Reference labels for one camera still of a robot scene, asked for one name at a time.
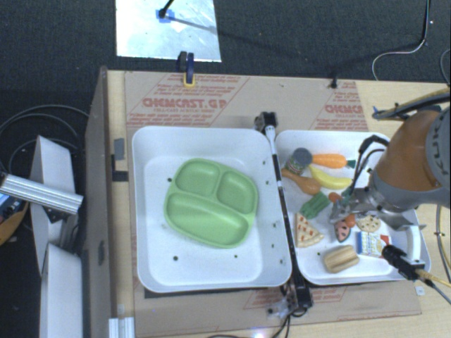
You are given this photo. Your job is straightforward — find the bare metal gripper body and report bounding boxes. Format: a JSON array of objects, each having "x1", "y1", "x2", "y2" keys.
[{"x1": 343, "y1": 187, "x2": 385, "y2": 216}]

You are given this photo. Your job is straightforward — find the yellow banana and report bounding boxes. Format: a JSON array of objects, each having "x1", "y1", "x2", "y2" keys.
[{"x1": 308, "y1": 164, "x2": 354, "y2": 191}]

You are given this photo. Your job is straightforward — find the watermelon slice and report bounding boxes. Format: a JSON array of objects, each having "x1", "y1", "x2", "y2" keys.
[{"x1": 333, "y1": 220, "x2": 353, "y2": 244}]

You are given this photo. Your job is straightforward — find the black cylinder on white bracket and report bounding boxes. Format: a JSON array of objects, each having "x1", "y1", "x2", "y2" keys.
[{"x1": 381, "y1": 223, "x2": 428, "y2": 282}]

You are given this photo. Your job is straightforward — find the brown cardboard board red print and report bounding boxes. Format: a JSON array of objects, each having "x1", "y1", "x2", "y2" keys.
[{"x1": 124, "y1": 70, "x2": 423, "y2": 334}]

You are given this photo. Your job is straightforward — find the orange red sausage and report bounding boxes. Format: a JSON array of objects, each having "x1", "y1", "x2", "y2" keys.
[{"x1": 328, "y1": 192, "x2": 357, "y2": 229}]

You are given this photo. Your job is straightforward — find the white plastic tray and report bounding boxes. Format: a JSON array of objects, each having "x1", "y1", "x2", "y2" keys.
[
  {"x1": 131, "y1": 125, "x2": 293, "y2": 294},
  {"x1": 274, "y1": 129, "x2": 432, "y2": 287}
]

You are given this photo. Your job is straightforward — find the tan hot dog bun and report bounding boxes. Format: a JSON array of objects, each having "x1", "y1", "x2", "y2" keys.
[{"x1": 323, "y1": 244, "x2": 361, "y2": 274}]

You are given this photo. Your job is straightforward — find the green can grey lid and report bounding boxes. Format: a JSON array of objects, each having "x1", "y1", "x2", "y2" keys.
[{"x1": 284, "y1": 147, "x2": 314, "y2": 174}]

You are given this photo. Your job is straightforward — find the brown chicken drumstick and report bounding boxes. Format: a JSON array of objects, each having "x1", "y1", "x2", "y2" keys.
[{"x1": 280, "y1": 167, "x2": 322, "y2": 196}]

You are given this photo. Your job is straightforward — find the pizza slice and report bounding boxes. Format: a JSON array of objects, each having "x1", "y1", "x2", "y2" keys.
[{"x1": 295, "y1": 212, "x2": 326, "y2": 249}]

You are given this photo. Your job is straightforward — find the thin black and white rod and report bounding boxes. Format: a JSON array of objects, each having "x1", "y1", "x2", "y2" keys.
[{"x1": 265, "y1": 125, "x2": 304, "y2": 295}]

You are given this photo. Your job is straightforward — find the green pea pod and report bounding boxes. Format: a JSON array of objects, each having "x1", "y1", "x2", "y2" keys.
[{"x1": 299, "y1": 191, "x2": 331, "y2": 220}]

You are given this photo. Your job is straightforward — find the chocolate chip biscuit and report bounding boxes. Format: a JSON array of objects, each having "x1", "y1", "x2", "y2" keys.
[{"x1": 355, "y1": 213, "x2": 382, "y2": 233}]

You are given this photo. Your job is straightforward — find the green divided plate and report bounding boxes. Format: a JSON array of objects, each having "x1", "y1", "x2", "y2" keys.
[{"x1": 162, "y1": 157, "x2": 260, "y2": 249}]

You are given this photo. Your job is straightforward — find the white and blue carton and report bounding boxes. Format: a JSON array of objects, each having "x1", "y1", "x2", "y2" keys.
[{"x1": 355, "y1": 231, "x2": 393, "y2": 258}]

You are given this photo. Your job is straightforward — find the orange carrot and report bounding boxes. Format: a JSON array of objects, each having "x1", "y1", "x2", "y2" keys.
[{"x1": 311, "y1": 152, "x2": 357, "y2": 170}]

